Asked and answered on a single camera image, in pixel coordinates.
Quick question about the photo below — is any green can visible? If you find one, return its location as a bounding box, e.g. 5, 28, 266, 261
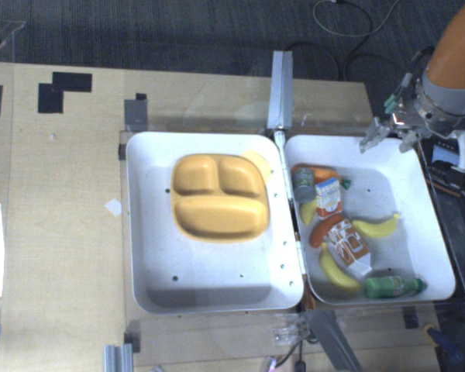
291, 167, 317, 205

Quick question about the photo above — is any orange carrot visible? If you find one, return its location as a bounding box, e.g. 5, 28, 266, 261
294, 164, 352, 191

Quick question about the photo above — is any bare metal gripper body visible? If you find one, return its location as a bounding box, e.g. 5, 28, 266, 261
386, 87, 465, 136

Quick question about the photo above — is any thin black and white rod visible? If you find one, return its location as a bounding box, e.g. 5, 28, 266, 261
273, 129, 308, 310

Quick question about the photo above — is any white orange juice carton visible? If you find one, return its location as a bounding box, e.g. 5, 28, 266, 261
314, 177, 343, 220

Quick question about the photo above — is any orange divided plate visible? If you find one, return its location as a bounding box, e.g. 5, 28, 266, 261
170, 153, 270, 243

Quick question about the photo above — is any white plastic tray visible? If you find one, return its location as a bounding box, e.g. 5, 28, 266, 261
125, 131, 305, 316
284, 134, 457, 306

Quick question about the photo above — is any red sausage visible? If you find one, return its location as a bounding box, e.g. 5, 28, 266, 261
308, 213, 346, 249

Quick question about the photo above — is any brown and white carton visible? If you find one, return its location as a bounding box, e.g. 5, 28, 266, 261
324, 219, 374, 281

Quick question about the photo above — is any green plastic bottle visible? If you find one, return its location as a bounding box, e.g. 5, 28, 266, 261
363, 275, 427, 300

